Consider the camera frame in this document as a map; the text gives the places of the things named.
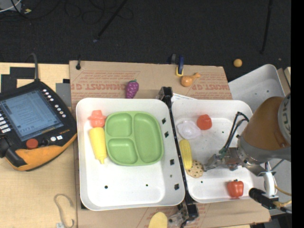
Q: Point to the yellow mustard bottle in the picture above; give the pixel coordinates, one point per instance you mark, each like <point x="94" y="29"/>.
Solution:
<point x="97" y="141"/>

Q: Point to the tan chocolate chip biscuit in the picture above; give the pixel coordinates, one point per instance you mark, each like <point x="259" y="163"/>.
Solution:
<point x="196" y="171"/>

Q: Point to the yellow corn cob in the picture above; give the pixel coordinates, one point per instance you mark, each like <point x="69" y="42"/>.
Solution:
<point x="185" y="153"/>

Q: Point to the salmon pink toy octopus sausage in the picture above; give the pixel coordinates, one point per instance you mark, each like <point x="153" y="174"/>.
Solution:
<point x="97" y="119"/>

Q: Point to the white plastic tray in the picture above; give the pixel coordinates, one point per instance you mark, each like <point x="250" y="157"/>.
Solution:
<point x="128" y="182"/>
<point x="213" y="146"/>

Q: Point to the purple grapes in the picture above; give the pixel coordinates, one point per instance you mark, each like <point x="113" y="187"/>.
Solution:
<point x="131" y="89"/>

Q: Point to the black cylinder on white bracket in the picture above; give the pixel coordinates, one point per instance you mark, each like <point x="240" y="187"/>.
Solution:
<point x="262" y="197"/>

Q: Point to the red tomato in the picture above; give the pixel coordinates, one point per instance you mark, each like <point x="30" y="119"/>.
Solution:
<point x="204" y="122"/>

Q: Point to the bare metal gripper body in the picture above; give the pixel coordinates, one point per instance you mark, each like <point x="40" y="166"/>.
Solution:
<point x="234" y="159"/>

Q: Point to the thin black rod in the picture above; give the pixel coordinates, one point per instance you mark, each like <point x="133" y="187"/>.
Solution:
<point x="177" y="136"/>

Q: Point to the yellow oval toy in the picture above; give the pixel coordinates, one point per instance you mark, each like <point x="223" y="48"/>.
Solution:
<point x="158" y="220"/>

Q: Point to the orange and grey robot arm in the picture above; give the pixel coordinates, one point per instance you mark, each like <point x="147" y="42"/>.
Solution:
<point x="263" y="127"/>

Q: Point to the brown cardboard board, red print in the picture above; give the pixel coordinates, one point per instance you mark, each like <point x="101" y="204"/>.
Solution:
<point x="152" y="79"/>

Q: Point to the orange chicken drumstick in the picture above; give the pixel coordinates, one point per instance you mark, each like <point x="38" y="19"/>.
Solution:
<point x="187" y="81"/>

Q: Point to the orange bell pepper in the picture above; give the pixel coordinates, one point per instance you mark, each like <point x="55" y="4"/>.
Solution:
<point x="235" y="188"/>

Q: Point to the green divided plate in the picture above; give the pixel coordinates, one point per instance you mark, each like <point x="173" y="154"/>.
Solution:
<point x="145" y="136"/>

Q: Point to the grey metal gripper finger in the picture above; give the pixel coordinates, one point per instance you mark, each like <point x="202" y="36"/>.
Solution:
<point x="215" y="158"/>
<point x="208" y="166"/>

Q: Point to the small yellow ball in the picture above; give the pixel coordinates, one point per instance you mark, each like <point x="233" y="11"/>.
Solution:
<point x="237" y="63"/>

